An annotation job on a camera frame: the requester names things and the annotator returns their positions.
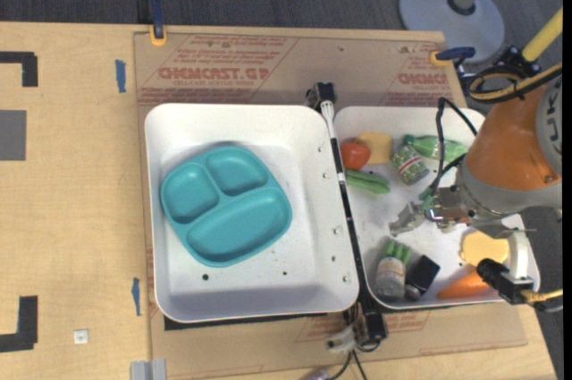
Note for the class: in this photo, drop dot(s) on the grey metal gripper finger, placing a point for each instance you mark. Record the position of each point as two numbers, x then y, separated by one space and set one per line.
402 226
410 209

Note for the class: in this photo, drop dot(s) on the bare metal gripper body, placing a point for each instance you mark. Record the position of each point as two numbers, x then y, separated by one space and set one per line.
449 208

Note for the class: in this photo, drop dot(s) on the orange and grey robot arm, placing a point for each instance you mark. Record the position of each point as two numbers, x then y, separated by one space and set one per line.
509 146

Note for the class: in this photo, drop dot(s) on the white plastic tray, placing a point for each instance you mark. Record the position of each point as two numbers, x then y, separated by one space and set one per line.
250 123
380 213

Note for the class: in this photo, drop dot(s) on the green asparagus bundle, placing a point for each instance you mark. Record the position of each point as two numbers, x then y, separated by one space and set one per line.
397 252

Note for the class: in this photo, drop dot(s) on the green can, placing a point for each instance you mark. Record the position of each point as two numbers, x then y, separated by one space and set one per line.
409 166

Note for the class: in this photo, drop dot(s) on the green pea pod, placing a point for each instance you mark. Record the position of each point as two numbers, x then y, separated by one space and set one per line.
366 182

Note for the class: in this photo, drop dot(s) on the black carton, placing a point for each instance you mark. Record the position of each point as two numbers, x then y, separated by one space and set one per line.
424 273

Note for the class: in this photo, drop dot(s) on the yellow biscuit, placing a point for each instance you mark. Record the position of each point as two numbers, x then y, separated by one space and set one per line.
485 248

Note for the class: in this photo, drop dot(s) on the white bottle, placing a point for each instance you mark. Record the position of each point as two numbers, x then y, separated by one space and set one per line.
389 280

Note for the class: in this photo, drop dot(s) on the thin black and white rod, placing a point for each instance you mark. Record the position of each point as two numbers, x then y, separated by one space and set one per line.
346 199

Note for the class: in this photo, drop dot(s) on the green plastic bottle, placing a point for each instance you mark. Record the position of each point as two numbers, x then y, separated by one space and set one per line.
426 146

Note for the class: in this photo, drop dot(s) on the yellow cheese block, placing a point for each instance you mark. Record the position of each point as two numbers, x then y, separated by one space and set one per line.
380 148

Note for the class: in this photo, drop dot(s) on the red tomato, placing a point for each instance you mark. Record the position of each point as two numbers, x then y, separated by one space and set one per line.
354 154

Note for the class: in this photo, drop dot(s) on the orange carrot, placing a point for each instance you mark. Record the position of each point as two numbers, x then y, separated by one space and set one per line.
465 288

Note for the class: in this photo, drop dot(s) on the blue divided plate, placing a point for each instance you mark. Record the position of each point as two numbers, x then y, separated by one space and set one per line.
223 208

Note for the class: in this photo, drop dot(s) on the black cylinder on white bracket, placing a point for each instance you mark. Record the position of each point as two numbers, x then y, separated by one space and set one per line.
502 277

